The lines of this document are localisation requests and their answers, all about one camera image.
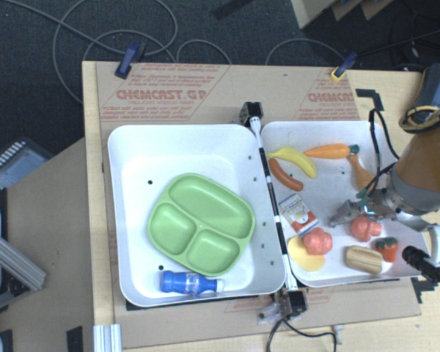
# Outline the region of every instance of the blue clamp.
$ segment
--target blue clamp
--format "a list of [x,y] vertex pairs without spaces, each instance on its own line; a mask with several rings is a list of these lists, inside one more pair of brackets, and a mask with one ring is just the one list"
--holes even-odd
[[331,72],[330,75],[331,80],[334,82],[339,82],[342,79],[342,77],[344,77],[345,71],[352,67],[356,58],[357,58],[357,54],[355,52],[351,52],[351,54],[347,56],[347,59],[345,59],[344,62],[339,67],[336,67]]
[[[142,55],[139,56],[142,57],[145,53],[146,45],[144,45],[142,49]],[[126,79],[129,75],[129,72],[131,71],[131,63],[134,61],[134,59],[137,57],[140,49],[140,44],[137,42],[132,42],[128,45],[127,49],[125,50],[124,59],[120,62],[119,67],[117,67],[116,72],[114,73],[117,77]]]

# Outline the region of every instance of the orange toy carrot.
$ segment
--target orange toy carrot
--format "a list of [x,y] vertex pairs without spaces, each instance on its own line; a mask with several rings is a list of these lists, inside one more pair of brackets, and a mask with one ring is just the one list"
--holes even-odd
[[359,146],[353,144],[348,146],[346,144],[324,144],[323,146],[314,147],[307,151],[304,151],[306,155],[311,158],[323,158],[323,159],[342,159],[349,154],[355,154],[359,152]]

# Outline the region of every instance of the toy fruit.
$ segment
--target toy fruit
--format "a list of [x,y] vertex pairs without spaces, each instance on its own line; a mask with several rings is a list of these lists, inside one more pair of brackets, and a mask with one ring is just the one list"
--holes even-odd
[[294,191],[300,191],[303,189],[303,183],[299,180],[294,179],[288,173],[286,173],[286,171],[284,171],[280,166],[277,159],[269,159],[269,169],[271,170],[274,177],[288,188]]
[[357,154],[358,152],[359,146],[356,144],[348,146],[346,144],[336,143],[313,147],[312,149],[304,151],[304,154],[311,158],[342,159],[351,153]]
[[315,227],[305,235],[303,244],[310,254],[326,254],[332,249],[332,236],[323,228]]
[[383,255],[387,262],[396,261],[397,248],[399,243],[396,238],[382,238],[375,242],[375,250]]
[[371,221],[368,216],[357,216],[351,222],[351,233],[360,241],[370,241],[373,236],[381,234],[381,224],[376,221]]
[[311,158],[301,151],[294,149],[293,147],[282,147],[273,153],[267,154],[268,158],[279,158],[284,161],[291,161],[300,167],[311,178],[315,178],[317,174],[316,165]]
[[308,253],[302,239],[298,236],[294,236],[288,241],[287,248],[290,258],[305,271],[317,271],[325,263],[323,255]]
[[378,274],[383,268],[383,256],[372,249],[350,246],[345,252],[345,263],[355,270]]

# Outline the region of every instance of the toy carrot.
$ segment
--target toy carrot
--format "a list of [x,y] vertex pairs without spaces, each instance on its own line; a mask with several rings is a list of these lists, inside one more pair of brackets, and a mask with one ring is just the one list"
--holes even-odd
[[307,151],[304,151],[306,155],[311,158],[324,158],[324,159],[342,159],[349,154],[356,154],[359,152],[359,146],[353,144],[348,146],[346,144],[325,144],[323,146],[317,146]]
[[375,250],[383,255],[385,261],[394,262],[398,245],[396,238],[382,238],[375,242]]

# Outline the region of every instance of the toy food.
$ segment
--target toy food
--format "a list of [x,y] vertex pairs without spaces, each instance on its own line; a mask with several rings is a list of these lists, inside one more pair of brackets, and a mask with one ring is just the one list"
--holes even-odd
[[371,221],[368,216],[357,216],[351,222],[351,233],[360,241],[370,241],[373,236],[381,234],[381,224],[376,221]]
[[375,242],[375,250],[383,255],[387,262],[396,261],[396,253],[399,243],[396,238],[382,238]]
[[288,241],[287,248],[290,258],[305,271],[318,271],[325,263],[323,255],[308,253],[302,239],[298,236]]
[[307,151],[304,151],[305,155],[311,158],[323,158],[323,159],[342,159],[351,153],[358,153],[359,146],[353,144],[347,146],[346,144],[324,144],[323,146],[313,147]]
[[289,176],[289,174],[282,169],[277,159],[269,159],[269,169],[271,170],[274,177],[288,188],[294,191],[300,191],[303,189],[303,183]]
[[374,176],[360,165],[358,154],[350,154],[347,159],[355,170],[357,188],[361,191],[371,180],[373,180]]
[[293,147],[282,147],[273,153],[267,154],[268,158],[279,158],[284,161],[291,161],[300,167],[311,178],[315,178],[317,175],[316,165],[313,163],[308,155],[303,154],[301,151],[294,149]]
[[298,236],[305,235],[318,224],[316,215],[305,205],[305,202],[297,193],[293,193],[280,202],[279,211],[295,232],[298,233]]
[[315,227],[303,238],[309,254],[326,254],[332,249],[332,236],[323,228]]
[[378,274],[382,269],[383,256],[372,249],[349,246],[345,252],[345,263],[355,270]]

